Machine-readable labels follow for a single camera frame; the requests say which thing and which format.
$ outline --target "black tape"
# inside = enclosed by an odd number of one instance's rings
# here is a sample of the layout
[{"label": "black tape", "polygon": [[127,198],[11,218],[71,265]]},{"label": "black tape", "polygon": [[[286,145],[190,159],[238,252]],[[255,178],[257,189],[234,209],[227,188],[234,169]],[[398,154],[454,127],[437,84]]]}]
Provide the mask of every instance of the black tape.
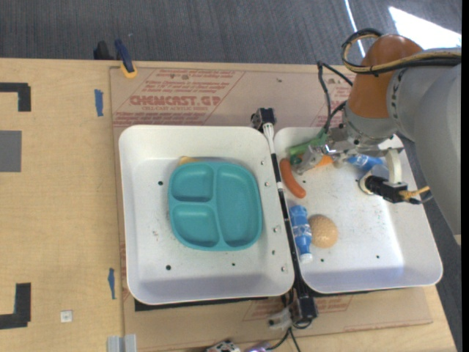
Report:
[{"label": "black tape", "polygon": [[17,92],[18,112],[31,111],[31,87],[28,84],[0,82],[0,92]]},{"label": "black tape", "polygon": [[27,327],[31,321],[31,283],[17,283],[12,314],[0,315],[0,330]]}]

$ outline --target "wooden table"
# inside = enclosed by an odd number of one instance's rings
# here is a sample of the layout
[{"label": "wooden table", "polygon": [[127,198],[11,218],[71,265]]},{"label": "wooden table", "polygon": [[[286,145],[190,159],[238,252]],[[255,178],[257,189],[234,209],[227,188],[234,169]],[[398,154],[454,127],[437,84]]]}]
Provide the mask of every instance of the wooden table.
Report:
[{"label": "wooden table", "polygon": [[[222,64],[136,63],[222,69]],[[114,61],[0,59],[0,82],[32,88],[32,111],[0,92],[0,131],[21,131],[20,172],[0,172],[0,315],[15,285],[31,283],[27,327],[0,329],[2,351],[105,351],[124,334],[120,289],[110,67]],[[261,70],[264,65],[229,65]],[[304,66],[270,65],[295,70]],[[95,90],[103,91],[97,116]],[[109,269],[114,269],[115,298]],[[435,287],[425,288],[433,323],[301,337],[302,351],[455,351]],[[72,322],[61,312],[73,311]],[[294,350],[291,340],[279,351]]]}]

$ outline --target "plastic bottle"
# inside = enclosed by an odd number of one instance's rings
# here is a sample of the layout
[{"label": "plastic bottle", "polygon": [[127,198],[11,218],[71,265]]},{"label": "plastic bottle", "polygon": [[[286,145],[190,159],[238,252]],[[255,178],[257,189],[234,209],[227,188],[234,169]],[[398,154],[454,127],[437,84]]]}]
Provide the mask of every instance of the plastic bottle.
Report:
[{"label": "plastic bottle", "polygon": [[300,253],[300,262],[308,263],[313,260],[313,255],[309,251],[312,234],[308,223],[308,211],[301,205],[292,206],[289,209],[290,221],[292,222],[295,244]]},{"label": "plastic bottle", "polygon": [[367,156],[364,154],[357,154],[355,156],[351,156],[347,159],[347,161],[354,166],[364,169],[365,171],[369,171],[373,166],[377,164],[383,164],[381,158],[375,158],[373,156]]}]

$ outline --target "turquoise plate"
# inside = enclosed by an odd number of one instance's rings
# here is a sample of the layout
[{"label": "turquoise plate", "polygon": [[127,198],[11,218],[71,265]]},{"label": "turquoise plate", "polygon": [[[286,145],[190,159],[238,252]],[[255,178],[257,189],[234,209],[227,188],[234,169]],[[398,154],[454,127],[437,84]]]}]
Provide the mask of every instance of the turquoise plate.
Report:
[{"label": "turquoise plate", "polygon": [[248,248],[262,230],[256,179],[244,167],[200,161],[177,167],[169,180],[169,218],[186,246],[210,251]]}]

